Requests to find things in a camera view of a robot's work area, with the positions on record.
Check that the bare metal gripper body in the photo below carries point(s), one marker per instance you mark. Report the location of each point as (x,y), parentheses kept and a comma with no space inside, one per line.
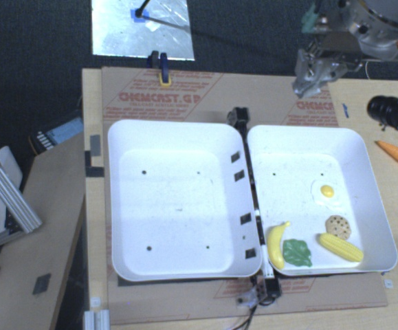
(374,36)

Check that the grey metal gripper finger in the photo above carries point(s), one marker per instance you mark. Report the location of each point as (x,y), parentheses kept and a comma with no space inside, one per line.
(307,77)
(331,71)

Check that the orange carrot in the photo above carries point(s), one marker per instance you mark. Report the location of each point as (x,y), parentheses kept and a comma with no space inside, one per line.
(394,152)

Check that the white plastic tray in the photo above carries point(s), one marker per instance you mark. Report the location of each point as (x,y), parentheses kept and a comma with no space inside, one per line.
(295,184)
(174,205)

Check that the white and yellow fried egg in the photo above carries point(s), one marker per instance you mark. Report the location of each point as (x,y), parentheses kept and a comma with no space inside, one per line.
(326,192)

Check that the thin black and white rod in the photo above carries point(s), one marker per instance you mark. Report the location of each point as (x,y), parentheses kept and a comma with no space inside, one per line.
(252,184)

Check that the brown cardboard board red print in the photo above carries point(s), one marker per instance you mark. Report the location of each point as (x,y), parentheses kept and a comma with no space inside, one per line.
(185,95)

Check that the brown chocolate chip biscuit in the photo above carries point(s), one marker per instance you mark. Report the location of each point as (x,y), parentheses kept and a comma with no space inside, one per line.
(337,226)

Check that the yellow banana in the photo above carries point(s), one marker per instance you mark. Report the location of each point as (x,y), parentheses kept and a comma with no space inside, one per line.
(275,244)

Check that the yellow corn cob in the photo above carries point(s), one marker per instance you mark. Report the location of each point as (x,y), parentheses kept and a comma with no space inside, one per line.
(341,247)

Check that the green lettuce leaf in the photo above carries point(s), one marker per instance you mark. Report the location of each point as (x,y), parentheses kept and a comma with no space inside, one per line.
(296,253)

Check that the black cylinder on white bracket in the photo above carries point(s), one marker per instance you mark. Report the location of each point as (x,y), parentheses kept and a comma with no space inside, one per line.
(389,112)

